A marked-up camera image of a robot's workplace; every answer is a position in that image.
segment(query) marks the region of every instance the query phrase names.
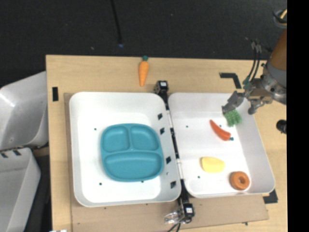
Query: carrot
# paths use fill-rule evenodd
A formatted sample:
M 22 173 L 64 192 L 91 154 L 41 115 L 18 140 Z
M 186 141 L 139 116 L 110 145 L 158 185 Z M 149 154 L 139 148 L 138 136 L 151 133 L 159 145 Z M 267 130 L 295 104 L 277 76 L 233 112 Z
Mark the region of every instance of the carrot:
M 140 86 L 144 86 L 146 77 L 149 70 L 149 63 L 147 62 L 148 57 L 146 55 L 143 56 L 143 61 L 140 63 L 139 66 L 139 78 L 140 78 Z
M 231 133 L 223 130 L 220 126 L 218 126 L 212 119 L 211 119 L 211 127 L 214 132 L 224 141 L 227 141 L 231 138 Z

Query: brown donut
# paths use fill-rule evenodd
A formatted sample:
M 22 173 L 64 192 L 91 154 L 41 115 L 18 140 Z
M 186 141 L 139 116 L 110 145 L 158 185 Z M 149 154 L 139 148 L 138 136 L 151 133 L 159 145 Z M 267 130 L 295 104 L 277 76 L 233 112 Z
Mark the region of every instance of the brown donut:
M 250 179 L 245 172 L 233 172 L 230 176 L 230 183 L 236 190 L 245 190 L 250 184 Z

